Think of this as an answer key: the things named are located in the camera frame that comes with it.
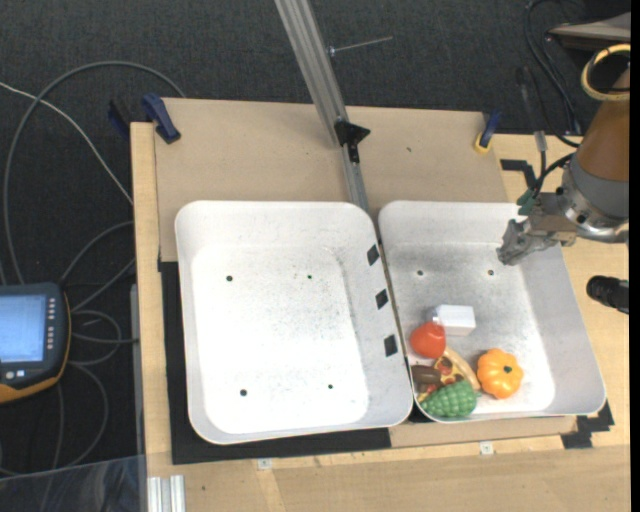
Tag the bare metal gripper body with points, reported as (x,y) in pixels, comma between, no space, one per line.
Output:
(555,217)

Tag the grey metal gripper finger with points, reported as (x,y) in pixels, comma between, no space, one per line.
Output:
(537,242)
(511,242)

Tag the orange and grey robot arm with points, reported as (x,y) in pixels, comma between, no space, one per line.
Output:
(607,145)

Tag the white plastic tray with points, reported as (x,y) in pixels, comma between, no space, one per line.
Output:
(280,325)
(530,310)

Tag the white carton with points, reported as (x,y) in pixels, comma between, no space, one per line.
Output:
(456,320)

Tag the red tomato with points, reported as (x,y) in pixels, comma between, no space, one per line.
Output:
(427,340)

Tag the orange pumpkin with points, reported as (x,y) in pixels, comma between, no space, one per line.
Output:
(499,374)

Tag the pizza slice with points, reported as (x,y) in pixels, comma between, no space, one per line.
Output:
(457,369)

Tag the brown sausage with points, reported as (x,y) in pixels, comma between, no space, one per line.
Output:
(425,376)

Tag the green grapes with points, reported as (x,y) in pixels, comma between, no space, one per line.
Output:
(452,400)

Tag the brown cardboard board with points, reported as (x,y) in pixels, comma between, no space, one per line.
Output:
(260,160)

